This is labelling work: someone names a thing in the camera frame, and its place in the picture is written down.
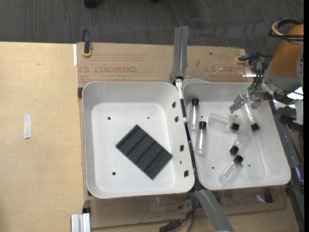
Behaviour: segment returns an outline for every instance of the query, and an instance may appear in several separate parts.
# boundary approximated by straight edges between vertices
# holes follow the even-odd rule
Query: black cable
[[[194,210],[192,211],[192,218],[191,218],[191,222],[190,222],[190,224],[189,224],[189,226],[188,226],[188,228],[187,228],[187,230],[186,230],[186,232],[189,232],[190,230],[191,230],[191,228],[192,228],[192,226],[193,226],[193,223],[194,223]]]
[[[175,228],[181,226],[184,222],[186,222],[186,221],[188,220],[188,218],[190,217],[191,214],[192,214],[193,220],[194,220],[194,210],[195,210],[197,207],[198,207],[198,205],[195,206],[195,207],[193,208],[193,210],[189,211],[189,212],[185,215],[185,219],[184,219],[182,222],[180,222],[179,220],[178,220],[178,221],[174,221],[174,222],[170,222],[169,224],[167,224],[167,225],[161,227],[161,228],[159,229],[159,232],[167,232],[167,231],[173,230],[173,229],[175,229]]]
[[[267,65],[264,62],[261,62],[261,68],[259,70],[259,73],[255,76],[254,80],[253,80],[253,84],[254,84],[254,88],[257,87],[257,85],[263,80],[263,73],[265,71],[265,69],[267,68]]]
[[[303,24],[303,20],[297,20],[294,18],[285,18],[281,19],[280,21],[276,22],[275,24],[275,29],[276,31],[279,31],[279,28],[286,25],[286,24],[295,24],[295,25],[300,25]],[[277,35],[273,28],[269,31],[269,36],[274,37],[274,38],[279,38],[282,40],[285,40],[290,43],[296,43],[296,42],[303,42],[304,41],[304,36],[303,35]]]

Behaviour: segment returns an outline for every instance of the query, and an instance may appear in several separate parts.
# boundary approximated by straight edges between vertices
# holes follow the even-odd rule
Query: wooden table
[[[72,44],[0,43],[0,231],[68,232],[84,203],[77,70]],[[24,115],[31,138],[24,139]],[[299,231],[280,210],[228,216],[235,231]],[[164,223],[94,231],[158,231]],[[186,231],[183,225],[175,231]],[[207,218],[191,231],[212,231]]]

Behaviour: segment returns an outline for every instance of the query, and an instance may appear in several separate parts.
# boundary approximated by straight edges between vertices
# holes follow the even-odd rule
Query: glass vial
[[[199,121],[199,104],[198,99],[192,99],[192,104],[189,111],[189,128],[192,130],[198,129],[198,121]]]
[[[249,136],[247,132],[240,131],[237,137],[233,141],[233,146],[230,149],[230,153],[232,155],[236,155],[240,149],[244,148],[248,140],[249,140]]]
[[[232,160],[226,168],[224,168],[224,170],[221,172],[220,176],[219,176],[219,181],[224,184],[227,185],[231,182],[232,179],[235,178],[235,176],[237,176],[237,173],[239,172],[240,169],[240,165],[243,161],[242,156],[236,156],[234,160]]]
[[[224,132],[228,132],[229,130],[238,131],[239,129],[239,124],[233,123],[228,118],[214,113],[211,113],[210,117],[208,118],[208,125],[217,129],[221,129]]]
[[[201,121],[199,123],[198,131],[197,131],[197,139],[195,141],[194,152],[200,155],[205,155],[205,141],[206,141],[206,122]]]
[[[255,119],[252,116],[251,106],[249,106],[248,103],[244,104],[241,107],[241,112],[242,112],[242,115],[244,116],[246,122],[251,126],[251,129],[253,131],[257,131],[257,130],[260,129],[259,125],[257,124],[257,122],[255,121]]]

